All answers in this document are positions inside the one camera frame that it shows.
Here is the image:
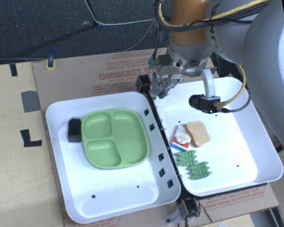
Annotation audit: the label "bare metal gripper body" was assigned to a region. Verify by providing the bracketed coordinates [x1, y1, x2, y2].
[149, 48, 210, 93]

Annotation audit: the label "thin black rod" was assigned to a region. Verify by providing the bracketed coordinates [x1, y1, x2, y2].
[145, 86, 187, 204]

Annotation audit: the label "white red blue carton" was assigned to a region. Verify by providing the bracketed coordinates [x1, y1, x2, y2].
[166, 122, 193, 153]

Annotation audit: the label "tan bread slice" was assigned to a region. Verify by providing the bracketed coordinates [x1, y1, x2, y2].
[184, 119, 213, 149]

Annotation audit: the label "green divided plate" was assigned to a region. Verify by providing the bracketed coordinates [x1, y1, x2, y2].
[78, 104, 153, 174]

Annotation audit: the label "green pea pods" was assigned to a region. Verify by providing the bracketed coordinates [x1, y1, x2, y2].
[173, 149, 200, 168]
[185, 160, 213, 182]

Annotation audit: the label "brown cardboard board red print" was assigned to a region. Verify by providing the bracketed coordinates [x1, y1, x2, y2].
[30, 27, 283, 227]

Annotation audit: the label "white plastic tray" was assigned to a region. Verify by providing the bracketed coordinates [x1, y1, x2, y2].
[150, 69, 284, 203]
[43, 84, 185, 227]

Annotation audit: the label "black box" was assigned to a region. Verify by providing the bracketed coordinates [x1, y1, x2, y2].
[64, 116, 85, 144]

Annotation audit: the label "black block with thin wires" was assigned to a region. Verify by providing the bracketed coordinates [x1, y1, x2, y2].
[134, 73, 154, 94]
[180, 195, 202, 219]

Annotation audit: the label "black cylinder on white bracket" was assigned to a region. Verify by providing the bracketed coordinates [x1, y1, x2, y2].
[184, 67, 224, 117]

